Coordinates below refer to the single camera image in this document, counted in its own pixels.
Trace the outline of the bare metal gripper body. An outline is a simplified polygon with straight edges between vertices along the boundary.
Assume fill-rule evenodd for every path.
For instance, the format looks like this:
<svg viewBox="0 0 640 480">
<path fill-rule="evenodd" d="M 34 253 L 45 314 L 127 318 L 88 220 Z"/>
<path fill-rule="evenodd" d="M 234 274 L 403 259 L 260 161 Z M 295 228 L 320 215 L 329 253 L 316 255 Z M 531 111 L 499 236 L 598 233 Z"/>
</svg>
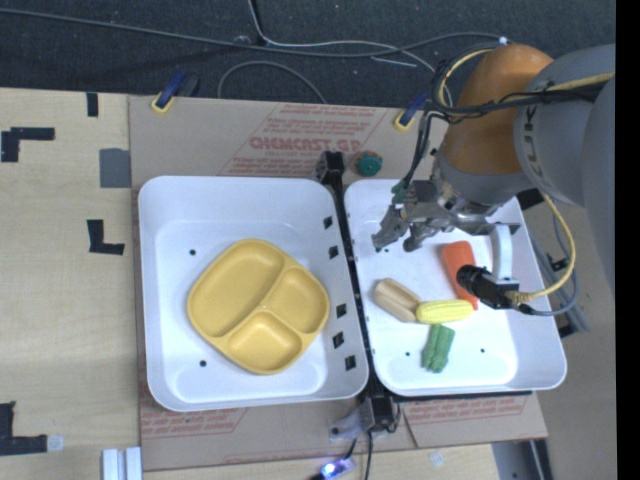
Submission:
<svg viewBox="0 0 640 480">
<path fill-rule="evenodd" d="M 496 225 L 488 218 L 497 209 L 463 197 L 447 181 L 416 180 L 409 184 L 402 215 L 412 236 L 434 236 L 454 229 L 475 236 L 493 231 Z"/>
</svg>

